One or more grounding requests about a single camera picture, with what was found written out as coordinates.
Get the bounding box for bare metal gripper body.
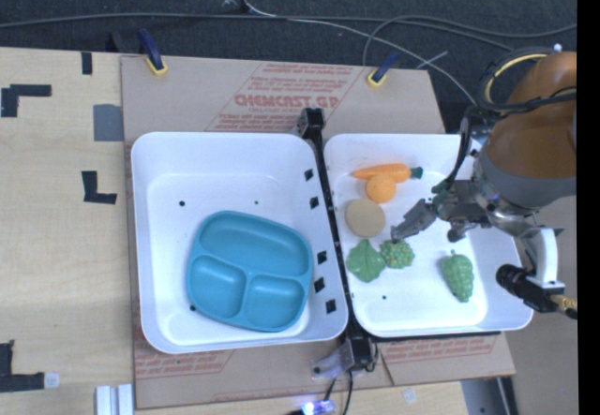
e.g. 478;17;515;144
433;179;541;239

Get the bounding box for green broccoli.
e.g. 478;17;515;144
379;238;416;271

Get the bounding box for green grapes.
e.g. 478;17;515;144
440;249;475;304

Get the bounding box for orange round biscuit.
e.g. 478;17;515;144
365;173;398;205

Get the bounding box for beige round biscuit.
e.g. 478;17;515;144
344;198;387;238

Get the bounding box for orange carrot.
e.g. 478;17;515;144
352;162;425;185

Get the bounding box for green lettuce leaf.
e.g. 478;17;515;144
345;238;387;284

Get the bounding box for white plastic tray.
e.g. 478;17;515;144
129;130;351;355
322;132;535;339

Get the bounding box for thin black rod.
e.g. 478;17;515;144
309;131;360;342

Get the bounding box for blue divided plate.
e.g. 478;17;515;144
185;210;314;333

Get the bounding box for brown cardboard board red print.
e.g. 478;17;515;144
119;54;518;410

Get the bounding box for black cylinder on white bracket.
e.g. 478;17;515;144
495;225;566;314

